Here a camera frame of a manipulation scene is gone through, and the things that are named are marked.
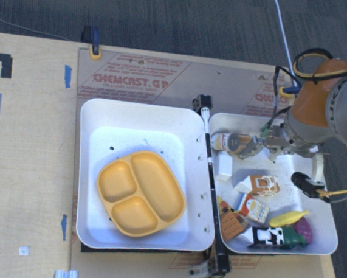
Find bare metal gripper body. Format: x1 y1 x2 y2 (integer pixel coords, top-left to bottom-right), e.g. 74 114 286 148
261 123 321 159

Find small white and yellow can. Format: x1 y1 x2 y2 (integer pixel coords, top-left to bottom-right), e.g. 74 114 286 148
209 130 252 156

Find plain white carton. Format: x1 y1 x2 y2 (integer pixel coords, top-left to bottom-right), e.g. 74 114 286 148
215 150 235 182

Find thin black and white rod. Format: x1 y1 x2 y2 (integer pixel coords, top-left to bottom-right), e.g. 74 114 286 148
187 106 239 257

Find white and orange juice carton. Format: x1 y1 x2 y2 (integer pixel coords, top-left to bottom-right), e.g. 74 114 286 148
234 192 272 226

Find red and orange pizza slice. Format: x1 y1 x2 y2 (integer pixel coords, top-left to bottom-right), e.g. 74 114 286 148
215 195 236 219

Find yellow banana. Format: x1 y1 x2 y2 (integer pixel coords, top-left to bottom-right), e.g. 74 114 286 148
267 206 310 231

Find white plastic tray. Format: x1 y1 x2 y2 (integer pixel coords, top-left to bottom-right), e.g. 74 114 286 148
196 110 347 263
67 96 228 260

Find purple grapes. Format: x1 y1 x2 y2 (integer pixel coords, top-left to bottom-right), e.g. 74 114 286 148
291 216 315 244

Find brown waffle biscuit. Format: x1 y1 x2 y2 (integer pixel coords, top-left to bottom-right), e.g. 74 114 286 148
218 210 247 243

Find black and white milk carton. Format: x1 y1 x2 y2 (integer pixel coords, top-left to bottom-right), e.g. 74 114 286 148
236 223 286 251

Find orange divided plate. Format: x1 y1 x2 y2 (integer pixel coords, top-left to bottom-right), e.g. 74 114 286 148
91 145 191 243

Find brown cardboard board red print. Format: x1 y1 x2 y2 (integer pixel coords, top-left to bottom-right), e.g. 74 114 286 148
57 46 346 278

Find black cylinder on white bracket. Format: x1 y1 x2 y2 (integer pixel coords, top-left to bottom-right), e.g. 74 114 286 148
289 148 330 201

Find black block with thin wires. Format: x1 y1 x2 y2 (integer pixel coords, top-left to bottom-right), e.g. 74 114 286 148
210 245 234 277
191 92 214 113

